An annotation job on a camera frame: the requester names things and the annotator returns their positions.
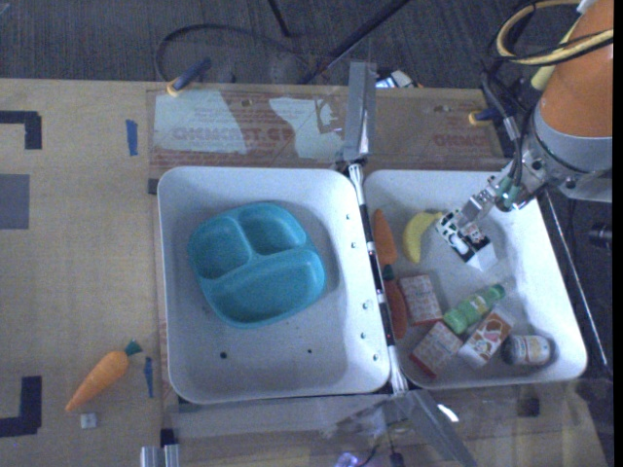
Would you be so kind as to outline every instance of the blue plate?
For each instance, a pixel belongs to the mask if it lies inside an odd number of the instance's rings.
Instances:
[[[258,202],[200,224],[188,243],[205,298],[225,322],[257,328],[318,300],[326,279],[312,240],[286,209]]]

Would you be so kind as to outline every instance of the dark floor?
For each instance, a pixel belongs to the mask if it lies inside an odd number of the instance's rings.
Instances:
[[[0,0],[0,77],[162,80],[210,55],[213,66],[203,76],[205,81],[301,83],[310,78],[314,66],[342,52],[360,26],[391,3],[403,3],[365,39],[354,40],[347,58],[369,58],[381,69],[401,69],[425,87],[473,89],[479,87],[483,60],[491,63],[492,37],[519,2],[275,0],[283,20],[279,25],[271,0]],[[527,51],[551,45],[572,20],[567,11],[540,14],[519,45]],[[181,29],[196,24],[201,26]],[[345,84],[345,64],[347,60],[339,62],[312,82]],[[499,78],[517,87],[518,96],[531,98],[534,92],[519,81],[531,74],[505,66]],[[583,289],[582,295],[565,247],[555,243],[591,354],[585,378],[589,384],[605,382],[603,393],[588,385],[587,399],[597,420],[608,424],[612,256],[590,243],[589,231],[598,223],[611,225],[611,204],[570,201],[556,193],[552,199]],[[548,204],[542,204],[547,214]],[[549,223],[554,232],[555,222]],[[584,309],[584,299],[590,312]],[[605,430],[605,449],[613,462],[612,437]]]

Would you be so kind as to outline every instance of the table surface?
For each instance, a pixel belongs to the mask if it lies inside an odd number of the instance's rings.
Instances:
[[[205,88],[220,92],[229,105],[253,106],[256,114],[266,114],[271,99],[333,102],[337,125],[347,92],[341,87]],[[43,127],[42,148],[25,150],[24,125],[0,124],[2,175],[28,175],[27,227],[0,229],[0,343],[5,348],[0,417],[19,414],[22,377],[43,381],[41,427],[36,434],[0,439],[0,465],[137,465],[140,448],[158,445],[161,428],[170,425],[171,393],[160,379],[162,276],[149,179],[185,163],[329,164],[324,158],[301,158],[305,153],[292,151],[289,139],[281,140],[282,146],[263,146],[262,154],[278,150],[281,159],[271,154],[254,160],[259,153],[251,150],[244,158],[220,154],[217,161],[201,151],[159,148],[153,128],[163,84],[0,80],[0,91],[0,111],[35,111]],[[493,128],[466,123],[465,114],[479,107],[484,100],[477,90],[379,90],[379,152],[370,158],[370,168],[500,168],[504,159]],[[259,130],[245,132],[256,141],[274,140],[275,129],[296,137],[304,128],[287,117],[263,120],[257,126],[252,117],[238,119],[242,127]],[[244,141],[249,147],[249,139]],[[76,413],[66,413],[65,404],[92,366],[130,339],[143,352],[130,358],[127,374]],[[143,375],[146,357],[154,362],[153,398]],[[540,397],[538,417],[518,417],[514,411],[527,392]],[[605,465],[595,424],[574,383],[442,392],[438,399],[464,410],[457,429],[482,465]],[[97,427],[81,428],[85,412],[96,413]],[[396,432],[407,459],[421,458],[425,451],[427,465],[451,464],[435,460],[430,447],[410,434]],[[209,446],[193,438],[185,448],[193,452],[186,465],[333,465],[335,452],[344,446],[338,440],[366,448],[353,434],[327,439],[322,450],[313,446],[315,440],[294,433],[286,439],[255,434],[241,447],[239,437],[221,437]]]

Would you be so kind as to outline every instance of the can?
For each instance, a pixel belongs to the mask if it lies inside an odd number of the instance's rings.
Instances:
[[[547,365],[554,356],[554,342],[543,336],[509,336],[501,356],[509,365]]]

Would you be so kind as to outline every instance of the hole in bin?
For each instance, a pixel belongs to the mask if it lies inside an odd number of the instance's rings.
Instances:
[[[251,259],[251,253],[235,221],[223,218],[197,229],[189,242],[191,261],[199,275],[215,279]]]
[[[239,222],[251,247],[263,256],[304,245],[307,235],[298,221],[284,209],[262,206],[240,214]]]

